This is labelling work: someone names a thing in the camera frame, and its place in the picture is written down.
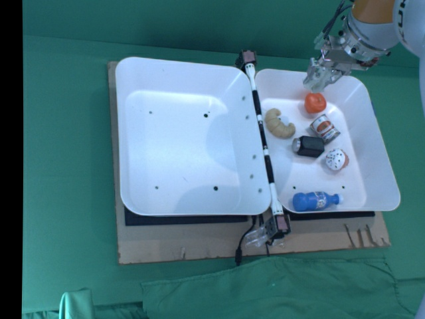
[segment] can label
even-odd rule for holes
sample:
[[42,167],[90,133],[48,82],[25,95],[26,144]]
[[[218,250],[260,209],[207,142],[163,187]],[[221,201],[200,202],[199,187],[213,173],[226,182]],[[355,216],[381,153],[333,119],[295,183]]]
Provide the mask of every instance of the can label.
[[325,114],[317,117],[313,123],[310,124],[310,128],[323,140],[324,143],[329,143],[341,134]]

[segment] black can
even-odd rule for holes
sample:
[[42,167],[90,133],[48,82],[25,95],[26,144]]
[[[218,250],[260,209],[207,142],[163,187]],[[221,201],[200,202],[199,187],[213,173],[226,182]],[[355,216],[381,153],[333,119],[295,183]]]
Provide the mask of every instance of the black can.
[[325,151],[325,143],[319,137],[301,136],[294,138],[292,150],[301,156],[317,158]]

